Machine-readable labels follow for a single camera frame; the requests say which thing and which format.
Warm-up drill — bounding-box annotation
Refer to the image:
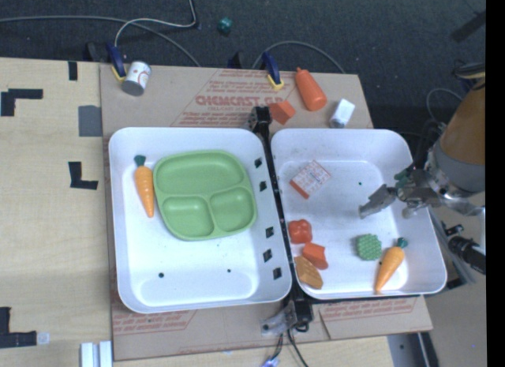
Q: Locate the orange and white packet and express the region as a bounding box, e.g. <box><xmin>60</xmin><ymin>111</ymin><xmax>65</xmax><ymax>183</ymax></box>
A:
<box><xmin>288</xmin><ymin>159</ymin><xmax>333</xmax><ymax>200</ymax></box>

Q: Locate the orange carrot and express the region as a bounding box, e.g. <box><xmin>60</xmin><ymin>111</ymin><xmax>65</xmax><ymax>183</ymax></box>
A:
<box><xmin>373</xmin><ymin>237</ymin><xmax>409</xmax><ymax>294</ymax></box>
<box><xmin>133</xmin><ymin>154</ymin><xmax>156</xmax><ymax>219</ymax></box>

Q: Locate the green round bumpy toy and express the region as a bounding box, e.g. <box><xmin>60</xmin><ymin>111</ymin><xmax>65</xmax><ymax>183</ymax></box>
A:
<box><xmin>354</xmin><ymin>233</ymin><xmax>383</xmax><ymax>261</ymax></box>

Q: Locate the white plastic tray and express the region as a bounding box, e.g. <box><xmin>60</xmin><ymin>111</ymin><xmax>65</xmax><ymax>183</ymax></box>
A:
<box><xmin>107</xmin><ymin>126</ymin><xmax>294</xmax><ymax>315</ymax></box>
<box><xmin>270</xmin><ymin>127</ymin><xmax>448</xmax><ymax>301</ymax></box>

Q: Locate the orange wedge block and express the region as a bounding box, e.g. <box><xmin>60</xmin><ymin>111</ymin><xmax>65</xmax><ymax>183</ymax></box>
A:
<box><xmin>301</xmin><ymin>242</ymin><xmax>330</xmax><ymax>271</ymax></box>

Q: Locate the orange waffle biscuit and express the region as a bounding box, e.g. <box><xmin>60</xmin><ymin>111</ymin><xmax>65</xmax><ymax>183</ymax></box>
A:
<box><xmin>293</xmin><ymin>255</ymin><xmax>324</xmax><ymax>290</ymax></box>

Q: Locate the thin black rod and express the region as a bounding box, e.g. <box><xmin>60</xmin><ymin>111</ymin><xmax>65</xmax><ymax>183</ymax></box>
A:
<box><xmin>258</xmin><ymin>119</ymin><xmax>303</xmax><ymax>308</ymax></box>

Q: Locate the white can orange print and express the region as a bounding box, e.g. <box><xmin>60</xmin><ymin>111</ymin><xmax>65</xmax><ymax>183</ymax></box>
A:
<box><xmin>121</xmin><ymin>60</ymin><xmax>153</xmax><ymax>97</ymax></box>

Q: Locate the white carton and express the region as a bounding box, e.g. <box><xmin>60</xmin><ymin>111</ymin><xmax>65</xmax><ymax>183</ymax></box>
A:
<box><xmin>328</xmin><ymin>98</ymin><xmax>357</xmax><ymax>129</ymax></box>

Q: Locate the green divided plate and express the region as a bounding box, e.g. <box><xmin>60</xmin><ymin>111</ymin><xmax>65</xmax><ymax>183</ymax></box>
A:
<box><xmin>151</xmin><ymin>149</ymin><xmax>259</xmax><ymax>242</ymax></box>

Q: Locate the brown cardboard board red print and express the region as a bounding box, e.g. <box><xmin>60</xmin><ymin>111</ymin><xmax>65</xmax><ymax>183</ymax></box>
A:
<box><xmin>98</xmin><ymin>63</ymin><xmax>434</xmax><ymax>361</ymax></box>

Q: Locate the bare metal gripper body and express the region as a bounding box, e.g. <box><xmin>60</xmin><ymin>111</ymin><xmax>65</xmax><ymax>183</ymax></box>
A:
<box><xmin>395</xmin><ymin>167</ymin><xmax>486</xmax><ymax>217</ymax></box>

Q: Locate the orange bottle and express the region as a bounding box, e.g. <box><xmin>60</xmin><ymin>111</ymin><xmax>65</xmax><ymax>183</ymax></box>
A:
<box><xmin>294</xmin><ymin>66</ymin><xmax>328</xmax><ymax>113</ymax></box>

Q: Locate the black cylinder on white bracket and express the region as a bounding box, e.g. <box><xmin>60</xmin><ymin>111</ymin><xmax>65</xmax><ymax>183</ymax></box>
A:
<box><xmin>447</xmin><ymin>223</ymin><xmax>487</xmax><ymax>282</ymax></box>

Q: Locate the orange cube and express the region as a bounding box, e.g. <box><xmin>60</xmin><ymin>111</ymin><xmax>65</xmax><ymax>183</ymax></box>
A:
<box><xmin>268</xmin><ymin>99</ymin><xmax>297</xmax><ymax>125</ymax></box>

